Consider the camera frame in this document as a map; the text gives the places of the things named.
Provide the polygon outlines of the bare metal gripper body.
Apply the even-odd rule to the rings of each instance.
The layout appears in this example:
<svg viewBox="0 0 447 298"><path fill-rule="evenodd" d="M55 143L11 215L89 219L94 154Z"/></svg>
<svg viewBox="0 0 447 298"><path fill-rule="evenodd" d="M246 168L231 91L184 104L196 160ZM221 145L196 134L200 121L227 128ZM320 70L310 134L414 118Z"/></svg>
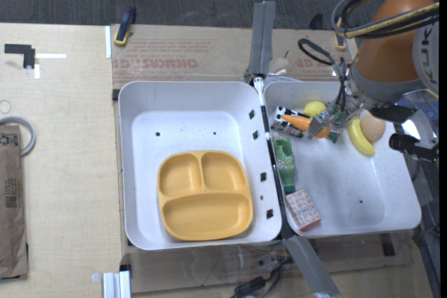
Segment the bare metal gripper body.
<svg viewBox="0 0 447 298"><path fill-rule="evenodd" d="M326 112L333 124L345 124L363 110L370 110L376 105L376 99L367 95L353 80L347 80L334 100L332 100Z"/></svg>

